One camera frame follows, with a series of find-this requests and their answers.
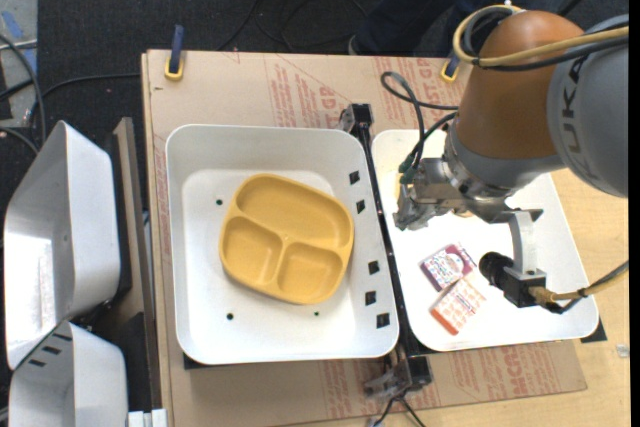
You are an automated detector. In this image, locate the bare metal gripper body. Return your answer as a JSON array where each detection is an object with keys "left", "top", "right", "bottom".
[{"left": 398, "top": 157, "right": 512, "bottom": 223}]

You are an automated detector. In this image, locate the purple and white packet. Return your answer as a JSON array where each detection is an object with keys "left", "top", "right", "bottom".
[{"left": 419, "top": 242, "right": 478, "bottom": 293}]

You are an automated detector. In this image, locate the orange and white packet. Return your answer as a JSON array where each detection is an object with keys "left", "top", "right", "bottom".
[{"left": 430, "top": 277, "right": 488, "bottom": 337}]

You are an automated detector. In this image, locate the yellow divided plate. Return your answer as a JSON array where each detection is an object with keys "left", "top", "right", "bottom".
[{"left": 218, "top": 172, "right": 356, "bottom": 307}]

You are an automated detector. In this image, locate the brown cardboard board red print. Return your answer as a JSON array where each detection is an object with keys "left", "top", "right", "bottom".
[{"left": 141, "top": 48, "right": 589, "bottom": 427}]

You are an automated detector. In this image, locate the black block with thin wires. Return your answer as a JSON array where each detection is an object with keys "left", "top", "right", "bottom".
[
  {"left": 339, "top": 102, "right": 376, "bottom": 134},
  {"left": 363, "top": 353, "right": 434, "bottom": 399}
]

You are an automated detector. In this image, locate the black cylinder on white bracket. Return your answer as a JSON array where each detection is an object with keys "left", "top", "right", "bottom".
[{"left": 478, "top": 208, "right": 549, "bottom": 310}]

